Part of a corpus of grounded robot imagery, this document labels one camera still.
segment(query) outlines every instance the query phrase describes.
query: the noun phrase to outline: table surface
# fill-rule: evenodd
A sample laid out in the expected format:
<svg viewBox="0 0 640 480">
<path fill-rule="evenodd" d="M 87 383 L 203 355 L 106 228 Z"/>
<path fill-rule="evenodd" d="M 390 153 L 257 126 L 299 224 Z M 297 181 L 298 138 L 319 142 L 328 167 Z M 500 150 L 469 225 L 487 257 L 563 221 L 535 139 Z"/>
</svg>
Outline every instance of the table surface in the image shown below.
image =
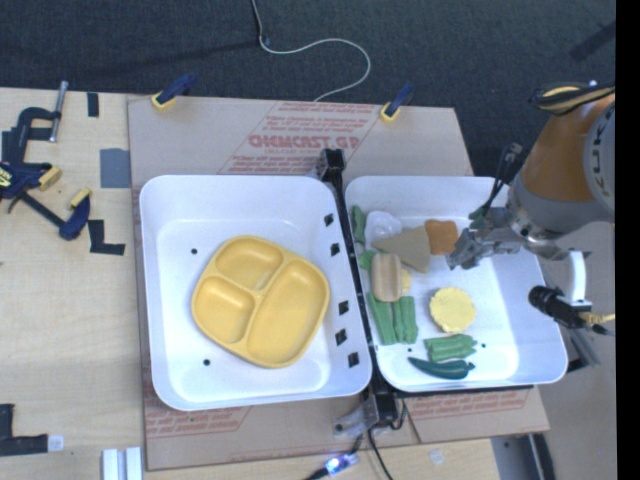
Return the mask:
<svg viewBox="0 0 640 480">
<path fill-rule="evenodd" d="M 104 449 L 144 448 L 142 378 L 136 300 L 131 190 L 103 189 L 99 151 L 127 150 L 127 97 L 100 94 L 99 118 L 87 119 L 85 93 L 68 92 L 58 143 L 29 141 L 27 161 L 46 161 L 63 176 L 34 198 L 63 219 L 82 188 L 92 190 L 91 219 L 105 222 L 105 241 L 124 255 L 89 254 L 89 235 L 58 237 L 55 227 L 23 203 L 0 205 L 0 403 L 15 404 L 13 434 L 61 435 L 64 449 L 0 458 L 3 478 L 94 479 Z M 16 126 L 27 107 L 52 109 L 56 91 L 0 89 L 0 129 Z M 47 127 L 49 122 L 34 121 Z M 392 476 L 498 479 L 489 439 L 381 450 Z M 342 478 L 384 477 L 371 450 Z M 234 463 L 145 478 L 299 479 L 328 456 Z"/>
</svg>

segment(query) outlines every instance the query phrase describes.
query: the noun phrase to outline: beige triangular toy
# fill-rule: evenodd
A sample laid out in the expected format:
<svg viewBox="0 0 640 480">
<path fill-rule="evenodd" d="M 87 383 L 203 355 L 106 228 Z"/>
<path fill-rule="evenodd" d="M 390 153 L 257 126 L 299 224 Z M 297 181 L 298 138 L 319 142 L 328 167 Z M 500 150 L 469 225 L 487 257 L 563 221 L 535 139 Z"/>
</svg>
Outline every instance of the beige triangular toy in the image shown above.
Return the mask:
<svg viewBox="0 0 640 480">
<path fill-rule="evenodd" d="M 431 259 L 429 236 L 424 226 L 408 229 L 394 236 L 376 240 L 372 244 L 376 249 L 397 254 L 405 265 L 418 272 L 426 272 Z"/>
</svg>

